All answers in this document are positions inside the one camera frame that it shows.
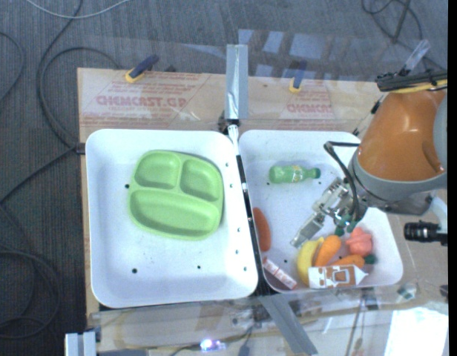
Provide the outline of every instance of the white cable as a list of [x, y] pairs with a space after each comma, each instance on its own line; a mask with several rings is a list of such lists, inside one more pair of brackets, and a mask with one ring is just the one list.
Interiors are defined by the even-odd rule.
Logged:
[[45, 9], [44, 7], [41, 7], [40, 5], [38, 5], [37, 3], [35, 3], [32, 0], [25, 0], [25, 1], [27, 1], [29, 4], [33, 5], [34, 7], [42, 10], [43, 12], [46, 12], [46, 13], [52, 15], [52, 16], [60, 17], [62, 19], [88, 19], [89, 17], [98, 16], [98, 15], [101, 15], [102, 13], [108, 12], [109, 10], [114, 9], [115, 7], [118, 7], [119, 5], [127, 3], [127, 2], [132, 1], [132, 0], [122, 0], [122, 1], [120, 1], [120, 2], [118, 2], [116, 4], [114, 4], [114, 5], [111, 5], [108, 8], [105, 8], [104, 10], [100, 10], [99, 12], [91, 13], [91, 14], [84, 15], [84, 16], [66, 16], [66, 15], [61, 15], [59, 13], [55, 13], [55, 12], [52, 12], [50, 10]]

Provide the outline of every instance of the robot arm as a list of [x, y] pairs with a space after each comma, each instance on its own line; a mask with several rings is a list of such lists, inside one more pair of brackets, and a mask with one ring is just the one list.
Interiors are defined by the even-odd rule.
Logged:
[[[357, 147], [347, 167], [336, 159], [336, 145]], [[324, 148], [338, 161], [345, 178], [335, 179], [313, 204], [314, 213], [291, 241], [294, 247], [312, 238], [326, 217], [334, 220], [336, 234], [342, 235], [353, 230], [368, 208], [420, 216], [435, 207], [438, 213], [438, 205], [432, 205], [438, 198], [432, 191], [447, 187], [447, 94], [391, 92], [359, 144], [328, 142]], [[425, 229], [428, 223], [409, 224], [406, 238], [447, 236], [447, 214], [440, 225], [429, 229]], [[442, 237], [441, 243], [447, 244], [447, 239]]]

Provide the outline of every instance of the blue clamp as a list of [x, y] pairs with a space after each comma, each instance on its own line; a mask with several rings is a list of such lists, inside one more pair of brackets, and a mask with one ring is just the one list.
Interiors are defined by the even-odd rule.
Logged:
[[153, 66], [160, 60], [157, 55], [152, 55], [146, 58], [143, 62], [137, 65], [135, 68], [132, 68], [125, 74], [126, 81], [129, 83], [135, 83], [135, 81], [140, 80], [143, 76], [143, 73], [146, 70], [150, 70]]
[[295, 77], [291, 79], [289, 83], [289, 90], [293, 93], [301, 91], [301, 82], [303, 81], [304, 71], [306, 71], [307, 62], [306, 60], [300, 61], [299, 66], [297, 67]]

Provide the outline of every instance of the toy vegetable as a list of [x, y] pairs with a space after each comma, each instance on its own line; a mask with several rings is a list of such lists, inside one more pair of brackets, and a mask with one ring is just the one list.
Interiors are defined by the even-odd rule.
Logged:
[[331, 234], [320, 245], [314, 266], [326, 266], [328, 262], [341, 249], [342, 241], [336, 234]]
[[372, 235], [364, 232], [361, 227], [355, 227], [350, 238], [346, 240], [350, 254], [365, 257], [372, 251]]
[[270, 232], [268, 220], [258, 207], [253, 208], [253, 220], [258, 233], [260, 250], [266, 252], [272, 247], [272, 233]]
[[362, 269], [365, 265], [365, 259], [359, 254], [350, 254], [349, 256], [342, 257], [339, 260], [333, 262], [331, 264], [331, 266], [349, 265], [349, 264], [354, 264], [359, 269]]

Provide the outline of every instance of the black cable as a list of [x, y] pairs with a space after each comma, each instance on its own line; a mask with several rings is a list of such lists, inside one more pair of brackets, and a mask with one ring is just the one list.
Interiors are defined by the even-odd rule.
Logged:
[[25, 51], [24, 51], [24, 48], [19, 44], [19, 42], [11, 35], [0, 31], [0, 36], [3, 36], [5, 38], [9, 39], [16, 46], [16, 48], [18, 49], [18, 52], [19, 52], [19, 59], [20, 59], [18, 72], [14, 76], [13, 81], [11, 82], [9, 87], [0, 96], [0, 103], [1, 103], [4, 100], [4, 98], [8, 95], [8, 93], [11, 92], [11, 90], [16, 85], [17, 81], [19, 80], [19, 78], [22, 75], [22, 71], [24, 69], [24, 64], [25, 64]]
[[344, 165], [344, 163], [341, 161], [339, 156], [335, 153], [334, 151], [334, 146], [344, 146], [344, 147], [358, 147], [359, 144], [355, 144], [353, 142], [334, 142], [334, 141], [328, 141], [324, 144], [324, 150], [339, 164], [341, 167], [344, 176], [347, 179], [347, 182], [349, 183], [349, 187], [352, 192], [352, 199], [353, 199], [353, 204], [352, 207], [349, 210], [349, 214], [351, 215], [352, 219], [351, 221], [359, 221], [361, 218], [361, 213], [360, 213], [360, 205], [358, 201], [358, 196], [357, 196], [357, 188], [355, 187], [354, 179], [352, 178], [351, 173], [349, 172], [349, 169]]
[[[1, 206], [1, 203], [0, 203], [0, 210], [4, 213], [4, 215], [6, 216], [6, 218], [8, 219], [8, 221], [11, 223], [11, 225], [13, 227], [16, 227], [16, 222], [11, 218], [11, 216], [8, 214], [7, 210], [5, 210], [2, 206]], [[24, 242], [25, 242], [25, 245], [26, 245], [26, 248], [30, 248], [30, 243], [28, 241], [28, 238], [24, 235], [24, 232], [22, 231], [22, 228], [20, 226], [17, 226], [17, 229], [22, 233], [22, 237], [24, 239]], [[7, 251], [12, 251], [12, 248], [0, 243], [0, 248], [3, 248]], [[34, 270], [35, 271], [35, 268], [34, 268], [34, 264], [32, 264], [32, 261], [30, 260], [25, 260], [25, 262], [27, 262], [27, 265], [29, 266], [30, 269]], [[30, 276], [31, 278], [31, 281], [30, 281], [30, 287], [28, 289], [28, 291], [30, 292], [29, 295], [27, 296], [27, 299], [22, 307], [22, 310], [15, 316], [15, 317], [23, 317], [24, 316], [24, 313], [30, 308], [30, 304], [32, 302], [32, 299], [33, 299], [33, 292], [34, 292], [34, 289], [35, 289], [35, 284], [36, 284], [36, 273], [34, 272], [33, 274], [31, 274]]]
[[0, 96], [0, 104], [1, 104], [1, 102], [3, 102], [4, 98], [9, 94], [9, 92], [11, 92], [11, 90], [14, 88], [14, 86], [16, 85], [16, 83], [18, 82], [19, 78], [22, 75], [22, 71], [24, 69], [24, 64], [25, 64], [25, 52], [24, 52], [24, 48], [11, 35], [0, 31], [0, 36], [3, 36], [6, 39], [8, 39], [9, 41], [11, 41], [11, 43], [13, 43], [13, 45], [17, 48], [17, 50], [19, 52], [19, 68], [18, 68], [18, 71], [17, 71], [16, 75], [14, 76], [14, 78], [12, 79], [11, 84], [8, 86], [8, 88], [6, 90], [4, 90], [4, 93], [2, 93], [2, 95]]
[[[31, 322], [31, 323], [37, 323], [38, 325], [40, 326], [45, 326], [45, 322], [43, 322], [42, 320], [40, 319], [36, 319], [34, 317], [21, 317], [20, 318], [21, 321], [27, 321], [27, 322]], [[57, 354], [57, 349], [59, 348], [59, 339], [56, 335], [56, 333], [50, 329], [50, 328], [47, 328], [52, 339], [53, 339], [53, 349], [54, 349], [54, 354]], [[5, 340], [16, 340], [15, 338], [6, 338], [6, 337], [2, 337], [2, 339], [5, 339]]]
[[37, 174], [39, 174], [41, 171], [44, 169], [48, 168], [50, 165], [52, 165], [55, 161], [58, 161], [59, 159], [63, 158], [67, 154], [75, 151], [75, 147], [66, 149], [65, 151], [61, 152], [54, 158], [52, 158], [50, 161], [46, 162], [44, 165], [39, 166], [35, 171], [32, 173], [28, 174], [21, 182], [17, 183], [13, 188], [11, 188], [5, 195], [3, 195], [0, 199], [0, 204], [2, 204], [7, 198], [9, 198], [15, 191], [20, 189], [23, 184], [25, 184], [28, 180], [34, 178]]
[[249, 343], [251, 334], [253, 333], [253, 326], [249, 328], [249, 330], [246, 333], [246, 339], [243, 342], [242, 346], [238, 350], [238, 356], [248, 356], [250, 354], [250, 348], [247, 346]]
[[[374, 5], [374, 3], [376, 3], [377, 1], [380, 1], [380, 0], [373, 0], [371, 5]], [[394, 36], [391, 33], [389, 33], [387, 31], [387, 29], [385, 29], [377, 20], [377, 15], [379, 13], [382, 13], [387, 7], [389, 7], [394, 2], [397, 3], [397, 4], [402, 5], [403, 7], [405, 7], [407, 9], [407, 12], [413, 17], [413, 19], [415, 20], [415, 22], [417, 24], [417, 27], [418, 27], [419, 38], [420, 38], [420, 40], [422, 40], [423, 39], [423, 30], [421, 28], [421, 23], [420, 23], [417, 15], [415, 14], [415, 12], [410, 7], [407, 7], [407, 5], [403, 1], [401, 1], [401, 0], [388, 0], [388, 2], [385, 3], [385, 5], [383, 7], [379, 8], [377, 10], [371, 10], [371, 9], [367, 9], [366, 8], [365, 0], [361, 0], [361, 6], [362, 6], [362, 10], [365, 13], [368, 13], [368, 14], [370, 14], [372, 16], [372, 18], [374, 19], [375, 24], [382, 31], [382, 33], [384, 33], [389, 39], [394, 39]], [[397, 39], [396, 42], [398, 44], [400, 44], [401, 46], [403, 46], [404, 48], [408, 49], [409, 51], [411, 51], [411, 52], [414, 51], [414, 49], [412, 49], [407, 44], [404, 44], [403, 42], [398, 41], [398, 39]], [[444, 67], [440, 66], [439, 64], [434, 62], [432, 59], [430, 59], [430, 58], [428, 58], [426, 56], [423, 56], [422, 62], [423, 62], [425, 70], [428, 70], [428, 67], [426, 66], [426, 62], [425, 61], [428, 61], [429, 63], [431, 63], [432, 65], [434, 65], [435, 67], [437, 67], [437, 68], [439, 68], [441, 70], [444, 70]]]
[[[18, 334], [18, 335], [8, 335], [8, 334], [3, 334], [0, 332], [0, 338], [1, 339], [8, 339], [8, 340], [19, 340], [19, 339], [25, 339], [28, 337], [32, 337], [46, 329], [50, 323], [54, 320], [54, 318], [57, 315], [57, 312], [59, 311], [60, 307], [60, 290], [59, 290], [59, 284], [58, 284], [58, 279], [57, 279], [57, 274], [56, 272], [52, 269], [51, 266], [49, 266], [43, 259], [40, 257], [34, 256], [32, 254], [22, 252], [22, 251], [17, 251], [17, 250], [12, 250], [11, 248], [5, 247], [0, 243], [0, 246], [3, 248], [6, 248], [8, 250], [6, 251], [0, 251], [0, 257], [3, 256], [12, 256], [12, 257], [22, 257], [25, 258], [26, 260], [30, 260], [32, 264], [34, 265], [34, 270], [35, 272], [44, 280], [46, 287], [49, 289], [50, 296], [54, 298], [54, 306], [51, 314], [48, 316], [46, 320], [39, 320], [34, 317], [28, 317], [23, 314], [18, 315], [12, 319], [6, 320], [2, 323], [0, 323], [0, 329], [4, 329], [7, 326], [9, 326], [11, 323], [14, 323], [16, 321], [20, 320], [31, 320], [34, 322], [37, 322], [40, 324], [40, 326], [31, 332], [25, 333], [25, 334]], [[43, 271], [42, 269], [46, 269], [46, 272], [48, 272], [52, 278], [49, 278]], [[51, 280], [54, 281], [55, 288], [53, 289], [52, 287], [52, 282]]]
[[[82, 5], [83, 5], [83, 0], [79, 0], [79, 5], [72, 16], [77, 17], [80, 9], [82, 8]], [[41, 105], [41, 108], [44, 111], [44, 114], [50, 124], [51, 129], [55, 133], [55, 135], [60, 139], [61, 142], [63, 142], [69, 148], [72, 148], [78, 142], [78, 139], [76, 139], [73, 136], [73, 134], [71, 134], [59, 122], [59, 120], [52, 114], [52, 111], [49, 108], [49, 104], [45, 98], [45, 93], [44, 93], [44, 80], [45, 80], [45, 74], [47, 73], [47, 69], [61, 55], [65, 54], [65, 53], [69, 53], [74, 50], [88, 50], [88, 51], [96, 52], [100, 55], [105, 56], [107, 59], [110, 59], [113, 62], [113, 64], [117, 66], [117, 68], [121, 68], [118, 65], [118, 63], [116, 61], [114, 61], [108, 54], [103, 53], [101, 50], [93, 49], [92, 47], [72, 47], [72, 48], [63, 50], [60, 53], [57, 53], [55, 56], [52, 57], [52, 59], [50, 59], [48, 62], [46, 62], [45, 60], [46, 60], [48, 54], [50, 53], [52, 47], [59, 40], [59, 38], [64, 34], [64, 32], [68, 29], [69, 25], [73, 21], [75, 21], [75, 20], [69, 19], [68, 22], [65, 24], [65, 26], [57, 34], [57, 36], [53, 39], [53, 41], [47, 46], [47, 49], [44, 51], [44, 54], [41, 58], [39, 66], [37, 68], [37, 77], [36, 77], [36, 92], [37, 92], [37, 98], [39, 100], [39, 104]]]

